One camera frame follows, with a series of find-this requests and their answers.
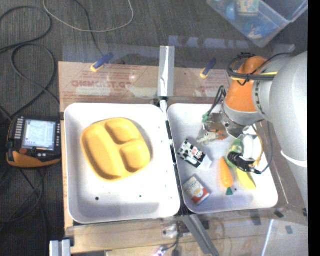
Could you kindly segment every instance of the blue clamp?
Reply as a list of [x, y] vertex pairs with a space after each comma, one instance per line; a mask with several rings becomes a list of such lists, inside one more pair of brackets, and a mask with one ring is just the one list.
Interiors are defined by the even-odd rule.
[[102, 69], [105, 63], [109, 63], [109, 61], [114, 57], [112, 53], [108, 53], [107, 55], [103, 56], [99, 59], [96, 63], [91, 65], [91, 70], [93, 72], [97, 72], [98, 70]]
[[201, 71], [200, 77], [207, 78], [209, 75], [209, 71], [216, 65], [216, 58], [213, 58], [209, 64]]

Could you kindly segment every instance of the black cable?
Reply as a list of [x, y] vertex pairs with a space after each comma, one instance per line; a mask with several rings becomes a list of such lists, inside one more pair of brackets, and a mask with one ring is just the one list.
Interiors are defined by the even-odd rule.
[[269, 122], [267, 122], [267, 127], [268, 127], [268, 135], [269, 135], [269, 139], [270, 139], [271, 155], [270, 155], [270, 159], [268, 161], [267, 166], [262, 171], [260, 171], [260, 174], [264, 173], [269, 168], [272, 160], [274, 159], [274, 145], [273, 145], [273, 141], [272, 141], [272, 137], [271, 137], [270, 123]]
[[[47, 21], [48, 21], [48, 27], [46, 28], [46, 30], [39, 36], [35, 37], [35, 38], [32, 38], [32, 39], [29, 39], [29, 40], [26, 40], [26, 41], [22, 41], [22, 42], [18, 42], [18, 43], [14, 43], [14, 44], [11, 44], [11, 45], [8, 45], [8, 46], [5, 46], [3, 48], [0, 49], [0, 54], [3, 54], [11, 49], [13, 49], [12, 53], [11, 53], [11, 66], [13, 67], [14, 71], [21, 77], [23, 78], [24, 80], [28, 81], [29, 83], [32, 83], [34, 86], [37, 86], [38, 88], [41, 89], [41, 92], [36, 95], [32, 100], [30, 100], [27, 104], [25, 104], [23, 107], [21, 107], [20, 109], [18, 109], [14, 114], [8, 114], [5, 109], [3, 107], [0, 106], [0, 111], [2, 112], [2, 114], [5, 116], [6, 119], [9, 119], [9, 120], [12, 120], [12, 117], [14, 117], [15, 115], [17, 115], [20, 111], [24, 110], [25, 108], [27, 108], [28, 106], [30, 106], [31, 104], [33, 104], [41, 95], [42, 93], [47, 93], [49, 94], [50, 96], [53, 97], [54, 101], [57, 103], [58, 106], [60, 106], [60, 103], [58, 101], [58, 99], [50, 92], [48, 91], [48, 86], [51, 84], [51, 82], [53, 81], [53, 78], [54, 78], [54, 75], [55, 75], [55, 71], [56, 71], [56, 64], [55, 64], [55, 58], [53, 56], [53, 54], [44, 46], [41, 46], [41, 45], [37, 45], [37, 44], [34, 44], [34, 43], [31, 43], [31, 42], [34, 42], [36, 40], [39, 40], [43, 37], [45, 37], [49, 31], [51, 30], [52, 28], [52, 20], [51, 20], [51, 17], [42, 9], [40, 8], [37, 8], [37, 7], [33, 7], [33, 6], [19, 6], [19, 7], [15, 7], [15, 8], [12, 8], [12, 9], [9, 9], [8, 11], [6, 11], [4, 14], [2, 14], [0, 16], [0, 22], [2, 21], [2, 19], [10, 14], [11, 12], [13, 11], [16, 11], [16, 10], [20, 10], [20, 9], [32, 9], [32, 10], [37, 10], [43, 14], [45, 14], [45, 16], [47, 17]], [[17, 68], [17, 66], [15, 65], [15, 55], [17, 54], [17, 52], [23, 48], [23, 47], [27, 47], [27, 46], [34, 46], [34, 47], [39, 47], [39, 48], [42, 48], [44, 49], [50, 56], [51, 58], [51, 64], [53, 66], [52, 68], [52, 74], [51, 74], [51, 77], [50, 77], [50, 80], [47, 84], [47, 86], [45, 87], [42, 87], [40, 84], [37, 84], [36, 82], [28, 79], [27, 77], [25, 77], [20, 71], [19, 69]]]
[[15, 48], [15, 47], [17, 47], [17, 46], [19, 46], [19, 45], [31, 43], [31, 42], [33, 42], [33, 41], [37, 41], [37, 40], [45, 37], [45, 36], [49, 33], [49, 31], [50, 31], [50, 29], [51, 29], [51, 27], [52, 27], [52, 20], [51, 20], [50, 15], [48, 15], [44, 10], [42, 10], [42, 9], [40, 9], [40, 8], [37, 8], [37, 7], [33, 7], [33, 6], [18, 6], [18, 7], [11, 8], [11, 9], [7, 10], [4, 14], [2, 14], [2, 15], [0, 16], [0, 23], [1, 23], [2, 19], [3, 19], [6, 15], [8, 15], [9, 13], [11, 13], [11, 12], [13, 12], [13, 11], [19, 10], [19, 9], [32, 9], [32, 10], [37, 10], [37, 11], [45, 14], [45, 16], [47, 17], [47, 21], [49, 22], [49, 25], [48, 25], [48, 27], [46, 28], [46, 30], [44, 31], [44, 33], [42, 33], [41, 35], [39, 35], [39, 36], [37, 36], [37, 37], [35, 37], [35, 38], [33, 38], [33, 39], [29, 39], [29, 40], [26, 40], [26, 41], [14, 43], [14, 44], [11, 44], [11, 45], [8, 45], [8, 46], [5, 46], [5, 47], [1, 48], [1, 49], [0, 49], [0, 54], [3, 54], [4, 52], [6, 52], [6, 51], [8, 51], [8, 50], [10, 50], [10, 49], [13, 49], [13, 48]]
[[[33, 186], [33, 184], [30, 182], [30, 180], [28, 179], [28, 177], [26, 176], [26, 174], [22, 171], [22, 169], [19, 168], [20, 173], [22, 174], [22, 176], [24, 177], [24, 179], [26, 180], [26, 182], [29, 184], [29, 186], [32, 188], [32, 190], [34, 191], [35, 196], [37, 197], [38, 200], [41, 200], [40, 195], [37, 193], [37, 190], [35, 189], [35, 187]], [[41, 172], [37, 169], [37, 173], [40, 176], [41, 179], [43, 179], [44, 177], [42, 176]], [[42, 221], [43, 221], [43, 229], [44, 229], [44, 234], [45, 234], [45, 248], [44, 248], [44, 255], [47, 255], [48, 253], [48, 247], [47, 247], [47, 242], [48, 242], [48, 228], [47, 228], [47, 219], [46, 219], [46, 214], [45, 214], [45, 209], [43, 207], [43, 205], [41, 204], [41, 202], [39, 203], [40, 205], [40, 210], [41, 210], [41, 216], [42, 216]]]
[[212, 104], [210, 110], [207, 112], [207, 115], [210, 116], [211, 112], [214, 110], [214, 108], [218, 105], [218, 103], [221, 101], [222, 97], [226, 97], [227, 92], [225, 90], [225, 87], [221, 85], [219, 87], [218, 92], [216, 93], [214, 103]]
[[4, 172], [2, 173], [1, 177], [0, 177], [0, 186], [1, 184], [4, 182], [6, 175], [8, 174], [9, 170], [5, 169]]
[[230, 64], [228, 65], [228, 67], [226, 69], [226, 72], [228, 73], [228, 75], [230, 77], [237, 78], [237, 79], [243, 79], [246, 82], [248, 82], [250, 80], [273, 81], [276, 76], [275, 74], [254, 74], [254, 73], [257, 72], [267, 62], [274, 59], [275, 57], [280, 56], [280, 55], [291, 55], [291, 54], [292, 54], [291, 52], [278, 53], [278, 54], [272, 56], [271, 58], [269, 58], [268, 60], [264, 61], [254, 72], [249, 73], [249, 74], [241, 74], [241, 73], [237, 73], [237, 72], [233, 71], [233, 67], [236, 65], [236, 63], [240, 62], [243, 59], [248, 59], [248, 58], [255, 56], [254, 54], [251, 54], [251, 53], [241, 53], [230, 62]]
[[[16, 215], [19, 214], [20, 210], [22, 209], [22, 207], [27, 203], [27, 201], [36, 193], [36, 189], [38, 189], [38, 187], [41, 186], [41, 190], [40, 190], [40, 194], [38, 195], [37, 201], [36, 203], [24, 214], [15, 217]], [[27, 217], [29, 217], [37, 208], [37, 206], [40, 204], [42, 195], [44, 193], [44, 176], [41, 177], [41, 182], [40, 184], [36, 187], [36, 189], [27, 197], [27, 199], [21, 204], [21, 206], [14, 212], [14, 214], [7, 220], [0, 220], [0, 224], [6, 225], [6, 224], [10, 224], [10, 223], [15, 223], [18, 222], [22, 219], [25, 219]]]
[[[50, 80], [47, 84], [47, 86], [42, 87], [40, 84], [36, 83], [35, 81], [32, 81], [31, 79], [25, 77], [17, 68], [16, 64], [15, 64], [15, 56], [17, 54], [17, 52], [22, 48], [22, 47], [27, 47], [27, 46], [33, 46], [33, 47], [39, 47], [43, 50], [45, 50], [51, 60], [51, 64], [52, 64], [52, 72], [51, 72], [51, 76], [50, 76]], [[49, 94], [55, 101], [55, 103], [57, 104], [58, 107], [60, 107], [60, 102], [59, 100], [56, 98], [56, 96], [47, 90], [47, 87], [51, 84], [51, 82], [53, 81], [54, 75], [55, 75], [55, 70], [56, 70], [56, 64], [55, 64], [55, 57], [54, 55], [51, 53], [51, 51], [49, 49], [47, 49], [44, 46], [38, 45], [38, 44], [34, 44], [34, 43], [25, 43], [25, 44], [21, 44], [19, 46], [17, 46], [16, 48], [14, 48], [14, 50], [12, 51], [11, 54], [11, 66], [14, 69], [14, 71], [24, 80], [26, 80], [29, 83], [32, 83], [33, 85], [35, 85], [36, 87], [40, 88], [42, 90], [42, 92]], [[42, 93], [39, 93], [36, 97], [33, 98], [33, 100], [31, 102], [34, 102]]]
[[94, 33], [92, 32], [93, 29], [92, 29], [92, 27], [91, 27], [91, 21], [90, 21], [90, 18], [89, 18], [88, 11], [86, 10], [86, 8], [85, 8], [81, 3], [78, 2], [77, 0], [72, 0], [72, 1], [76, 2], [76, 3], [77, 3], [79, 6], [81, 6], [81, 8], [84, 10], [85, 15], [86, 15], [86, 19], [87, 19], [87, 21], [88, 21], [89, 30], [90, 30], [90, 34], [91, 34], [91, 37], [92, 37], [94, 46], [97, 48], [97, 50], [99, 51], [99, 53], [100, 53], [101, 56], [103, 57], [104, 54], [103, 54], [103, 52], [101, 51], [101, 49], [99, 48], [98, 43], [97, 43], [96, 38], [95, 38], [95, 35], [94, 35]]
[[171, 245], [171, 246], [169, 246], [168, 248], [164, 248], [164, 249], [162, 249], [161, 250], [161, 252], [166, 252], [166, 251], [168, 251], [168, 250], [170, 250], [171, 248], [173, 248], [173, 247], [175, 247], [175, 249], [177, 249], [177, 247], [178, 247], [178, 244], [179, 244], [179, 238], [180, 238], [180, 234], [178, 233], [177, 234], [177, 236], [176, 236], [176, 240], [175, 240], [175, 242], [174, 242], [174, 244], [173, 245]]

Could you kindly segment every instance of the white cable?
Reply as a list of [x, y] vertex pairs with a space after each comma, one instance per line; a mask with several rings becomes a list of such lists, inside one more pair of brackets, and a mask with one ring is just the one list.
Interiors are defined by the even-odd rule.
[[308, 160], [300, 161], [300, 160], [295, 160], [289, 156], [287, 156], [282, 150], [281, 150], [281, 155], [284, 156], [288, 161], [294, 163], [296, 166], [301, 166], [304, 168], [308, 168]]
[[124, 28], [125, 26], [129, 25], [133, 19], [134, 19], [134, 16], [135, 16], [135, 13], [134, 13], [134, 9], [132, 8], [132, 5], [131, 5], [131, 2], [130, 0], [128, 0], [129, 2], [129, 5], [130, 5], [130, 9], [131, 9], [131, 13], [132, 13], [132, 17], [130, 19], [130, 21], [122, 26], [119, 26], [119, 27], [115, 27], [115, 28], [110, 28], [110, 29], [107, 29], [107, 30], [85, 30], [85, 29], [80, 29], [80, 28], [77, 28], [77, 27], [74, 27], [66, 22], [64, 22], [63, 20], [59, 19], [58, 17], [54, 16], [49, 10], [48, 8], [46, 7], [46, 0], [43, 0], [43, 8], [46, 10], [46, 12], [48, 14], [50, 14], [53, 18], [55, 18], [57, 21], [65, 24], [66, 26], [74, 29], [74, 30], [78, 30], [78, 31], [81, 31], [81, 32], [93, 32], [93, 33], [105, 33], [105, 32], [109, 32], [109, 31], [114, 31], [114, 30], [118, 30], [118, 29], [121, 29], [121, 28]]

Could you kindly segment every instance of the cable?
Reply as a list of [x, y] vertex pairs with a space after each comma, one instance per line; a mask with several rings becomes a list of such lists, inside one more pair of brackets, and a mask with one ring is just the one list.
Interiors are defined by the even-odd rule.
[[178, 234], [176, 235], [176, 240], [175, 240], [174, 244], [171, 245], [171, 246], [169, 246], [168, 248], [162, 249], [161, 252], [164, 253], [164, 252], [170, 250], [170, 249], [173, 248], [173, 247], [175, 247], [175, 249], [177, 249], [178, 244], [179, 244], [179, 238], [180, 238], [180, 234], [178, 233]]
[[271, 58], [267, 59], [266, 61], [264, 61], [258, 68], [256, 68], [252, 73], [249, 74], [241, 74], [241, 73], [237, 73], [233, 71], [234, 66], [236, 65], [236, 63], [240, 62], [243, 59], [249, 59], [252, 57], [255, 57], [254, 54], [251, 53], [241, 53], [239, 54], [236, 58], [234, 58], [230, 64], [228, 65], [226, 72], [228, 73], [228, 75], [233, 79], [233, 80], [245, 80], [245, 83], [250, 81], [250, 80], [259, 80], [259, 81], [272, 81], [275, 76], [276, 76], [276, 72], [272, 72], [272, 73], [262, 73], [262, 74], [254, 74], [256, 73], [259, 69], [261, 69], [264, 65], [266, 65], [269, 61], [271, 61], [272, 59], [274, 59], [277, 56], [280, 55], [292, 55], [291, 52], [284, 52], [284, 53], [278, 53], [274, 56], [272, 56]]
[[75, 26], [72, 26], [72, 25], [66, 23], [65, 21], [59, 19], [59, 18], [56, 17], [55, 15], [53, 15], [53, 14], [48, 10], [48, 8], [47, 8], [47, 6], [46, 6], [46, 0], [43, 0], [42, 3], [43, 3], [43, 8], [46, 10], [46, 12], [47, 12], [48, 14], [50, 14], [53, 18], [55, 18], [57, 21], [63, 23], [64, 25], [66, 25], [66, 26], [68, 26], [68, 27], [70, 27], [70, 28], [72, 28], [72, 29], [74, 29], [74, 30], [78, 30], [78, 31], [81, 31], [81, 32], [105, 33], [105, 32], [110, 32], [110, 31], [122, 29], [122, 28], [126, 27], [127, 25], [129, 25], [129, 24], [133, 21], [134, 16], [135, 16], [134, 9], [132, 8], [131, 2], [130, 2], [130, 0], [128, 0], [129, 6], [130, 6], [130, 9], [131, 9], [131, 13], [132, 13], [132, 16], [131, 16], [131, 19], [129, 20], [129, 22], [127, 22], [126, 24], [121, 25], [121, 26], [119, 26], [119, 27], [109, 28], [109, 29], [106, 29], [106, 30], [92, 30], [91, 28], [90, 28], [90, 30], [85, 30], [85, 29], [81, 29], [81, 28], [77, 28], [77, 27], [75, 27]]
[[9, 170], [5, 169], [2, 175], [0, 176], [0, 185], [4, 182], [6, 175], [8, 174]]
[[17, 66], [16, 66], [16, 64], [15, 64], [15, 55], [16, 55], [16, 53], [18, 52], [19, 49], [21, 49], [22, 47], [26, 47], [26, 46], [39, 47], [39, 48], [44, 49], [44, 50], [48, 53], [48, 55], [49, 55], [49, 57], [50, 57], [50, 59], [51, 59], [51, 64], [52, 64], [52, 73], [51, 73], [52, 75], [50, 76], [50, 81], [49, 81], [48, 85], [52, 82], [52, 80], [53, 80], [53, 78], [54, 78], [54, 73], [55, 73], [55, 70], [56, 70], [56, 69], [55, 69], [55, 58], [54, 58], [54, 55], [51, 53], [51, 51], [49, 51], [49, 50], [48, 50], [46, 47], [44, 47], [44, 46], [37, 45], [37, 44], [33, 44], [33, 43], [25, 43], [25, 44], [23, 44], [23, 45], [17, 46], [16, 48], [14, 48], [14, 50], [13, 50], [13, 52], [12, 52], [12, 54], [11, 54], [11, 66], [13, 67], [14, 71], [15, 71], [21, 78], [23, 78], [24, 80], [26, 80], [26, 81], [29, 82], [29, 83], [34, 84], [35, 86], [37, 86], [38, 88], [40, 88], [44, 93], [49, 94], [49, 95], [54, 99], [54, 101], [55, 101], [55, 103], [57, 104], [57, 106], [60, 107], [60, 102], [59, 102], [59, 100], [56, 98], [56, 96], [55, 96], [52, 92], [50, 92], [50, 91], [47, 90], [47, 86], [46, 86], [45, 88], [43, 88], [40, 84], [38, 84], [38, 83], [30, 80], [29, 78], [25, 77], [25, 76], [18, 70], [18, 68], [17, 68]]
[[272, 137], [271, 137], [271, 131], [270, 131], [270, 122], [267, 122], [267, 127], [268, 127], [268, 136], [270, 138], [270, 147], [271, 147], [271, 155], [270, 155], [270, 159], [268, 161], [268, 164], [266, 165], [266, 167], [260, 172], [261, 174], [264, 173], [270, 166], [272, 160], [274, 159], [274, 145], [273, 145], [273, 141], [272, 141]]
[[214, 103], [212, 104], [211, 108], [209, 109], [209, 111], [207, 111], [203, 116], [202, 116], [202, 123], [206, 123], [207, 120], [210, 117], [211, 112], [214, 110], [214, 108], [218, 105], [218, 103], [221, 101], [222, 97], [226, 97], [227, 92], [225, 90], [225, 87], [223, 85], [221, 85], [219, 87], [218, 92], [216, 93], [215, 99], [214, 99]]
[[36, 193], [36, 189], [33, 190], [33, 192], [27, 197], [27, 199], [21, 204], [21, 206], [14, 212], [14, 214], [7, 220], [0, 220], [0, 224], [10, 224], [10, 223], [15, 223], [15, 222], [18, 222], [22, 219], [25, 219], [27, 217], [29, 217], [34, 211], [35, 209], [37, 208], [37, 206], [40, 204], [40, 201], [41, 201], [41, 198], [43, 196], [43, 193], [44, 193], [44, 177], [45, 176], [42, 176], [41, 177], [41, 182], [40, 184], [36, 187], [36, 189], [38, 189], [40, 186], [41, 186], [41, 191], [40, 191], [40, 194], [37, 196], [37, 201], [36, 203], [27, 211], [25, 212], [24, 214], [18, 216], [18, 217], [15, 217], [16, 215], [19, 214], [19, 211], [22, 209], [22, 207], [27, 203], [27, 201]]
[[83, 9], [83, 11], [84, 11], [84, 13], [85, 13], [85, 16], [86, 16], [86, 19], [87, 19], [87, 21], [88, 21], [89, 32], [90, 32], [90, 34], [91, 34], [91, 37], [92, 37], [94, 46], [97, 48], [97, 50], [99, 51], [99, 53], [101, 54], [101, 56], [104, 56], [103, 52], [102, 52], [101, 49], [99, 48], [98, 43], [97, 43], [97, 41], [96, 41], [96, 39], [95, 39], [95, 35], [94, 35], [94, 33], [93, 33], [93, 30], [92, 30], [92, 25], [91, 25], [91, 21], [90, 21], [90, 18], [89, 18], [88, 11], [86, 10], [86, 8], [85, 8], [81, 3], [78, 2], [77, 0], [72, 0], [72, 1], [76, 2], [76, 3]]
[[[39, 40], [41, 38], [43, 38], [44, 36], [46, 36], [51, 27], [52, 27], [52, 20], [50, 18], [50, 16], [42, 9], [40, 8], [37, 8], [37, 7], [33, 7], [33, 6], [19, 6], [19, 7], [15, 7], [15, 8], [12, 8], [12, 9], [9, 9], [8, 11], [6, 11], [4, 14], [2, 14], [0, 16], [0, 22], [3, 20], [3, 18], [5, 16], [7, 16], [8, 14], [12, 13], [13, 11], [16, 11], [16, 10], [21, 10], [21, 9], [31, 9], [31, 10], [36, 10], [36, 11], [39, 11], [40, 13], [44, 14], [45, 17], [47, 18], [47, 22], [48, 22], [48, 26], [47, 28], [44, 30], [44, 32], [35, 37], [35, 38], [32, 38], [32, 39], [29, 39], [29, 40], [26, 40], [26, 41], [22, 41], [22, 42], [18, 42], [18, 43], [14, 43], [14, 44], [11, 44], [11, 45], [8, 45], [8, 46], [5, 46], [3, 48], [0, 49], [0, 55], [13, 49], [12, 53], [11, 53], [11, 66], [13, 67], [14, 71], [20, 76], [22, 77], [24, 80], [28, 81], [29, 83], [32, 83], [34, 86], [37, 86], [38, 88], [41, 89], [41, 92], [35, 96], [32, 100], [30, 100], [27, 104], [25, 104], [23, 107], [21, 107], [19, 110], [17, 110], [14, 114], [8, 114], [8, 112], [2, 107], [0, 106], [0, 111], [1, 113], [5, 116], [6, 119], [9, 119], [9, 120], [12, 120], [12, 117], [14, 117], [17, 113], [19, 113], [20, 111], [22, 111], [23, 109], [25, 109], [26, 107], [28, 107], [29, 105], [31, 105], [32, 103], [34, 103], [41, 95], [42, 93], [47, 93], [49, 94], [50, 96], [52, 96], [54, 98], [54, 101], [57, 103], [58, 106], [60, 106], [60, 103], [58, 101], [58, 99], [50, 92], [48, 91], [48, 86], [51, 84], [51, 82], [53, 81], [53, 78], [54, 78], [54, 75], [55, 75], [55, 70], [56, 70], [56, 67], [55, 67], [55, 58], [53, 56], [53, 54], [44, 46], [41, 46], [41, 45], [37, 45], [37, 44], [34, 44], [32, 42], [36, 41], [36, 40]], [[50, 80], [47, 84], [47, 86], [45, 87], [42, 87], [40, 84], [37, 84], [36, 82], [28, 79], [27, 77], [25, 77], [17, 68], [17, 66], [15, 65], [15, 55], [17, 54], [17, 52], [23, 48], [23, 47], [27, 47], [27, 46], [33, 46], [33, 47], [39, 47], [39, 48], [42, 48], [44, 49], [50, 56], [51, 58], [51, 64], [52, 64], [52, 75], [50, 77]]]
[[249, 164], [250, 167], [254, 168], [255, 166], [258, 166], [260, 161], [261, 161], [261, 158], [262, 158], [262, 155], [264, 153], [264, 142], [262, 141], [261, 139], [261, 136], [260, 134], [258, 133], [258, 130], [256, 129], [256, 127], [254, 125], [252, 125], [252, 128], [254, 130], [254, 132], [256, 133], [256, 135], [258, 136], [259, 138], [259, 141], [261, 143], [261, 152], [260, 152], [260, 155], [257, 157], [257, 159], [253, 162], [253, 164]]
[[[30, 182], [28, 177], [25, 175], [25, 173], [22, 171], [22, 169], [19, 168], [19, 171], [22, 174], [22, 176], [24, 177], [24, 179], [26, 180], [26, 182], [29, 184], [29, 186], [34, 191], [34, 194], [37, 197], [37, 199], [41, 200], [40, 195], [38, 195], [38, 193], [37, 193], [37, 190], [32, 185], [32, 183]], [[40, 176], [41, 179], [44, 178], [38, 169], [37, 169], [37, 173], [38, 173], [38, 175]], [[45, 248], [44, 248], [44, 254], [43, 255], [47, 255], [47, 252], [48, 252], [48, 247], [47, 247], [47, 241], [48, 241], [47, 219], [46, 219], [45, 209], [44, 209], [43, 205], [41, 204], [41, 202], [39, 203], [39, 205], [40, 205], [41, 216], [42, 216], [42, 221], [43, 221], [43, 229], [44, 229], [44, 233], [45, 233]]]
[[172, 251], [172, 255], [171, 256], [178, 256], [179, 255], [179, 251], [177, 250], [178, 249], [178, 245], [179, 245], [179, 239], [175, 245], [175, 248], [173, 249]]

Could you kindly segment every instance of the white tray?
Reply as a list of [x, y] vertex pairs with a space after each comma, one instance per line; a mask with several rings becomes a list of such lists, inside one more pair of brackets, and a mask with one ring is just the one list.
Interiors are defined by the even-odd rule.
[[[103, 181], [82, 152], [80, 136], [91, 124], [128, 118], [151, 152], [149, 165], [120, 181]], [[64, 112], [68, 210], [81, 224], [166, 218], [180, 208], [180, 197], [163, 112], [148, 104], [75, 103]]]
[[[256, 189], [253, 190], [246, 189], [240, 183], [235, 170], [233, 170], [233, 195], [226, 195], [226, 188], [221, 184], [217, 164], [220, 157], [226, 157], [228, 155], [234, 139], [229, 136], [224, 140], [216, 140], [206, 146], [196, 143], [199, 132], [202, 129], [202, 115], [210, 108], [211, 105], [209, 104], [177, 103], [168, 109], [168, 119], [175, 150], [180, 148], [185, 139], [189, 139], [189, 142], [193, 143], [194, 146], [202, 150], [213, 160], [209, 169], [199, 170], [177, 157], [177, 167], [181, 184], [183, 185], [192, 176], [196, 176], [199, 182], [210, 193], [207, 199], [196, 206], [183, 191], [182, 194], [186, 206], [196, 214], [264, 209], [275, 206], [278, 202], [278, 192], [270, 169], [267, 169], [263, 174], [252, 174], [256, 184]], [[219, 106], [217, 106], [214, 112], [217, 113], [219, 110]], [[261, 171], [266, 166], [267, 160], [265, 154], [263, 154], [259, 168], [257, 169]]]

